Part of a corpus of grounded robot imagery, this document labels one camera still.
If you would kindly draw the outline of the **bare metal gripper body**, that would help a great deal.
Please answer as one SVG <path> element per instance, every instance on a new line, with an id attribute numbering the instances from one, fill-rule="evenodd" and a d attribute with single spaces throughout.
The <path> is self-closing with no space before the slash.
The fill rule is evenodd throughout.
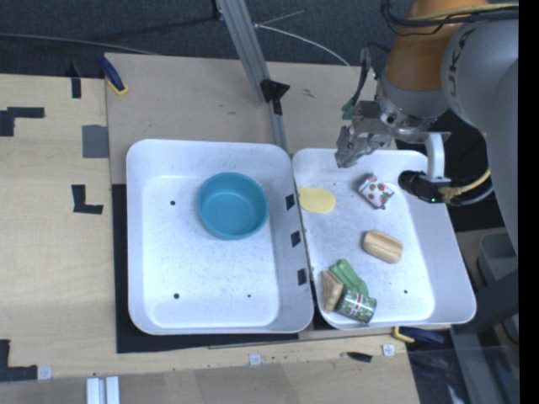
<path id="1" fill-rule="evenodd" d="M 436 117 L 408 114 L 391 100 L 361 100 L 351 111 L 348 135 L 384 146 L 392 140 L 421 143 L 435 122 Z"/>

